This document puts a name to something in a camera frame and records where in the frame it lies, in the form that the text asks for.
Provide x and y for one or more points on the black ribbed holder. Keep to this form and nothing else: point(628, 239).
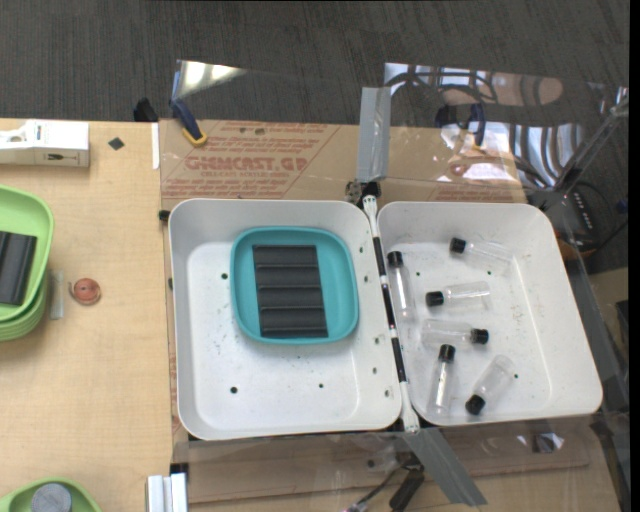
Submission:
point(290, 292)
point(15, 267)

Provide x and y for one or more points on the thin black and white rod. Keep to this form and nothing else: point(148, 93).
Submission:
point(382, 270)

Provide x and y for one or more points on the teal plate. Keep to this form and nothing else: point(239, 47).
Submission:
point(242, 280)

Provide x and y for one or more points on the clear bottle with black cap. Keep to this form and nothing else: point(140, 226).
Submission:
point(492, 382)
point(462, 295)
point(401, 287)
point(442, 382)
point(450, 333)
point(480, 255)

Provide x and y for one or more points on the brown cardboard board red print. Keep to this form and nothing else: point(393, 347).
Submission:
point(235, 165)

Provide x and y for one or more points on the white plastic tray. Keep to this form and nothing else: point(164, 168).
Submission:
point(540, 325)
point(280, 390)

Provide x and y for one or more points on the red round disc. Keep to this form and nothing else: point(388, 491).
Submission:
point(86, 291)

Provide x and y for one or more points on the small clear tube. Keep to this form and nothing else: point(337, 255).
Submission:
point(56, 295)

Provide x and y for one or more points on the white cardboard box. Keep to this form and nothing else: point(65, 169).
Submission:
point(55, 142)

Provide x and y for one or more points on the green plate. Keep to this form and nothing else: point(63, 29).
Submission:
point(25, 212)
point(82, 497)

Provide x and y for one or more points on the grey cylinder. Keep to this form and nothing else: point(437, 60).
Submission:
point(51, 499)

